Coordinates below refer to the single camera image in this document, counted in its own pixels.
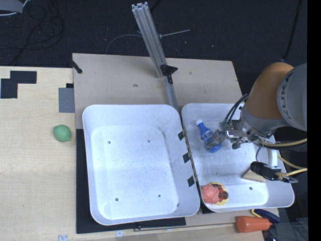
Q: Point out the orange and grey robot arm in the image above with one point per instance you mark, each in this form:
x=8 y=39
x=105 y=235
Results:
x=270 y=94

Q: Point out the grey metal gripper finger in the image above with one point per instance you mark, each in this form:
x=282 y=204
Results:
x=216 y=138
x=237 y=145

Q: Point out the white plastic tray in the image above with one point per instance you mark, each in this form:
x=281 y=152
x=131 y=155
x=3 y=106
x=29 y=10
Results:
x=135 y=169
x=230 y=167

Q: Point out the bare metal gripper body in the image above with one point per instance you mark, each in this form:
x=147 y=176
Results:
x=239 y=132

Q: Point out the green toy lime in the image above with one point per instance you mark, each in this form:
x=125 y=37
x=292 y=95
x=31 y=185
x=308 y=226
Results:
x=62 y=133

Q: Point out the pink rounded toy food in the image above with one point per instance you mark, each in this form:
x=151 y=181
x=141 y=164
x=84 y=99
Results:
x=209 y=193

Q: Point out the yellow toy pizza slice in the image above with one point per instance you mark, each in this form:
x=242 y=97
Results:
x=222 y=195

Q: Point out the pale wood board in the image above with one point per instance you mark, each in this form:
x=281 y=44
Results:
x=120 y=84

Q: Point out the black cylinder on white bracket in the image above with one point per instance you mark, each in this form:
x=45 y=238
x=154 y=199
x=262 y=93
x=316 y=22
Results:
x=263 y=171

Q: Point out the blue plastic bottle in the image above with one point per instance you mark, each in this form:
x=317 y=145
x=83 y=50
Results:
x=204 y=132

